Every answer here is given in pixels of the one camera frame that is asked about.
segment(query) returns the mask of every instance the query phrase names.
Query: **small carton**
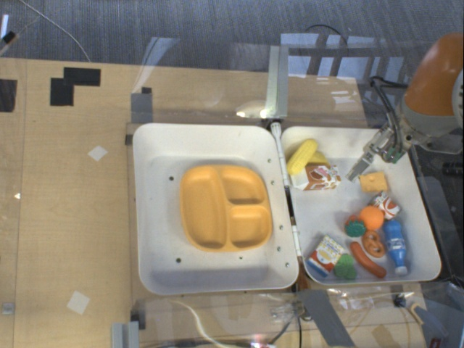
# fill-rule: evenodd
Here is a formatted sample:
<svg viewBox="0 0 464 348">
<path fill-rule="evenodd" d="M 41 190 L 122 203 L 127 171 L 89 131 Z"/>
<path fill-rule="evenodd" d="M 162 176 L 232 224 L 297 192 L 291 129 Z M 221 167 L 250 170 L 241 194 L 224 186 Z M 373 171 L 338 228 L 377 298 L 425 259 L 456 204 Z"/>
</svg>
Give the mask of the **small carton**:
<svg viewBox="0 0 464 348">
<path fill-rule="evenodd" d="M 302 191 L 334 189 L 341 177 L 336 165 L 307 165 L 302 172 L 290 175 L 293 187 Z"/>
<path fill-rule="evenodd" d="M 326 277 L 333 270 L 343 253 L 343 246 L 330 236 L 325 235 L 306 263 L 323 277 Z"/>
</svg>

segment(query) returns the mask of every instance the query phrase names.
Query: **tray hinge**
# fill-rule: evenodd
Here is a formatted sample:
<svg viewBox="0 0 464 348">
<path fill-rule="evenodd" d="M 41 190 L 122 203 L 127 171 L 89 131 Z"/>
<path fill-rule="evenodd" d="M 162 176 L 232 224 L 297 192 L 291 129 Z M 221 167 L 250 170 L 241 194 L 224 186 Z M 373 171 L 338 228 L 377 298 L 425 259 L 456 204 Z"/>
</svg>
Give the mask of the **tray hinge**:
<svg viewBox="0 0 464 348">
<path fill-rule="evenodd" d="M 302 257 L 302 247 L 299 244 L 299 231 L 296 225 L 291 226 L 291 232 L 293 233 L 293 242 L 295 243 L 295 251 L 298 257 Z"/>
<path fill-rule="evenodd" d="M 290 180 L 289 180 L 289 174 L 287 173 L 287 164 L 285 161 L 285 154 L 283 153 L 283 147 L 282 147 L 282 141 L 281 141 L 281 137 L 282 137 L 281 124 L 277 121 L 270 124 L 270 132 L 273 134 L 273 137 L 275 139 L 275 145 L 277 146 L 278 161 L 281 164 L 283 185 L 286 188 L 288 188 L 290 187 Z"/>
<path fill-rule="evenodd" d="M 287 173 L 287 165 L 286 165 L 286 160 L 285 160 L 285 154 L 283 153 L 283 147 L 282 147 L 282 141 L 281 141 L 281 136 L 282 136 L 282 128 L 281 124 L 279 122 L 274 122 L 270 124 L 270 131 L 274 136 L 275 139 L 275 145 L 277 146 L 277 153 L 278 153 L 278 159 L 281 164 L 281 172 L 282 172 L 282 180 L 283 180 L 283 185 L 285 187 L 285 195 L 287 198 L 287 205 L 289 206 L 289 214 L 290 214 L 290 221 L 291 221 L 291 231 L 293 233 L 293 242 L 295 245 L 295 251 L 297 253 L 298 257 L 302 256 L 302 248 L 299 243 L 299 231 L 297 227 L 297 222 L 295 221 L 294 218 L 294 211 L 293 211 L 293 203 L 291 200 L 291 194 L 290 194 L 290 180 L 289 180 L 289 174 Z"/>
</svg>

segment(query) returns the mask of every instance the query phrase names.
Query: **white tray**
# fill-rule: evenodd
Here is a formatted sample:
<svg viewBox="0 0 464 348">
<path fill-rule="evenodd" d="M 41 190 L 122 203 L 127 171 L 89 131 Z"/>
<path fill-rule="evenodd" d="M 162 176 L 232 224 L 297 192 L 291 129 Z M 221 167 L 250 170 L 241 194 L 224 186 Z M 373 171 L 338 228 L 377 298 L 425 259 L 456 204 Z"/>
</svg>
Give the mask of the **white tray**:
<svg viewBox="0 0 464 348">
<path fill-rule="evenodd" d="M 254 126 L 146 124 L 133 137 L 139 274 L 155 294 L 283 289 L 298 262 L 278 162 L 269 132 Z M 264 180 L 273 234 L 263 246 L 211 253 L 187 240 L 179 187 L 190 168 L 206 164 L 248 167 Z"/>
<path fill-rule="evenodd" d="M 313 138 L 319 143 L 319 150 L 329 162 L 339 167 L 342 178 L 341 185 L 335 190 L 291 189 L 295 220 L 305 259 L 316 248 L 324 234 L 339 242 L 349 253 L 349 244 L 353 239 L 343 232 L 344 222 L 350 215 L 359 213 L 374 194 L 362 192 L 360 184 L 348 181 L 345 175 L 361 156 L 364 145 L 375 132 L 376 130 L 369 129 L 293 127 L 283 133 L 282 144 L 287 161 L 305 139 Z M 396 276 L 393 261 L 385 255 L 379 260 L 372 258 L 386 268 L 387 276 L 384 279 L 371 275 L 359 265 L 355 266 L 358 277 L 353 281 L 338 279 L 333 273 L 324 278 L 307 267 L 307 273 L 318 283 L 342 285 L 430 281 L 440 272 L 439 253 L 408 156 L 404 156 L 395 165 L 386 164 L 380 157 L 376 157 L 365 173 L 373 171 L 385 173 L 390 187 L 389 196 L 402 208 L 397 219 L 402 224 L 407 246 L 406 266 L 410 272 L 404 277 Z"/>
</svg>

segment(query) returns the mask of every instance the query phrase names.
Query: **toy food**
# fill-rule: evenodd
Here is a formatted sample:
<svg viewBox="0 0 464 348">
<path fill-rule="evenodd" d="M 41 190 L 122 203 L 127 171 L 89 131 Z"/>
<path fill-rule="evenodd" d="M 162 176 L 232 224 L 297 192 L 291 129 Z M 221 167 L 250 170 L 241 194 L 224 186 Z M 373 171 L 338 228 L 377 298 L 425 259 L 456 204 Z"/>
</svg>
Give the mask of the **toy food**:
<svg viewBox="0 0 464 348">
<path fill-rule="evenodd" d="M 364 222 L 352 215 L 345 223 L 345 232 L 349 237 L 362 236 L 365 233 Z"/>
<path fill-rule="evenodd" d="M 316 151 L 314 152 L 314 155 L 310 158 L 310 160 L 307 162 L 307 165 L 326 165 L 329 166 L 330 164 L 328 163 L 326 157 L 322 152 Z"/>
<path fill-rule="evenodd" d="M 301 172 L 317 149 L 318 143 L 314 139 L 307 139 L 304 141 L 287 163 L 287 171 L 289 174 L 295 175 Z"/>
<path fill-rule="evenodd" d="M 333 269 L 335 276 L 344 278 L 346 280 L 354 280 L 357 276 L 355 267 L 353 265 L 354 262 L 355 261 L 351 255 L 343 254 Z"/>
<path fill-rule="evenodd" d="M 397 276 L 407 275 L 407 268 L 405 266 L 406 245 L 401 232 L 401 224 L 396 220 L 389 220 L 384 225 L 384 233 L 386 247 L 389 250 L 390 257 L 394 261 L 394 272 Z"/>
<path fill-rule="evenodd" d="M 385 247 L 380 240 L 380 236 L 375 231 L 366 231 L 362 237 L 364 250 L 375 258 L 382 258 L 385 255 Z"/>
<path fill-rule="evenodd" d="M 333 270 L 343 251 L 344 249 L 340 244 L 330 236 L 325 235 L 306 262 L 311 268 L 326 277 Z"/>
<path fill-rule="evenodd" d="M 378 207 L 384 212 L 385 219 L 393 219 L 401 211 L 401 207 L 395 204 L 392 199 L 385 193 L 380 192 L 370 202 L 369 205 Z"/>
<path fill-rule="evenodd" d="M 385 215 L 378 207 L 369 205 L 361 210 L 359 219 L 364 222 L 366 229 L 375 231 L 384 224 Z"/>
<path fill-rule="evenodd" d="M 384 173 L 377 172 L 366 175 L 360 175 L 360 185 L 363 192 L 388 191 Z"/>
<path fill-rule="evenodd" d="M 303 191 L 334 189 L 341 182 L 339 170 L 335 165 L 308 165 L 300 173 L 290 175 L 290 179 L 293 187 Z"/>
<path fill-rule="evenodd" d="M 353 253 L 353 257 L 355 257 L 356 261 L 360 263 L 362 267 L 365 268 L 368 272 L 372 273 L 378 278 L 384 278 L 386 276 L 385 268 L 375 264 L 372 260 L 370 260 L 364 253 L 361 245 L 359 245 L 357 242 L 352 242 L 349 245 L 349 249 L 351 250 L 351 253 Z"/>
</svg>

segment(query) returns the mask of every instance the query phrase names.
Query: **yellow plate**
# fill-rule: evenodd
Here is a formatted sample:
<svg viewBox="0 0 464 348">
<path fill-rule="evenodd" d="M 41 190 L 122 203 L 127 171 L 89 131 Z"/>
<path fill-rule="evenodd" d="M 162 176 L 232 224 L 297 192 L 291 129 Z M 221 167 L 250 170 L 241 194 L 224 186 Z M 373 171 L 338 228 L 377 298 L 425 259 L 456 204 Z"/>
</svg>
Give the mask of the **yellow plate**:
<svg viewBox="0 0 464 348">
<path fill-rule="evenodd" d="M 237 252 L 265 244 L 272 234 L 268 193 L 254 171 L 204 165 L 181 181 L 182 226 L 188 240 L 207 252 Z"/>
</svg>

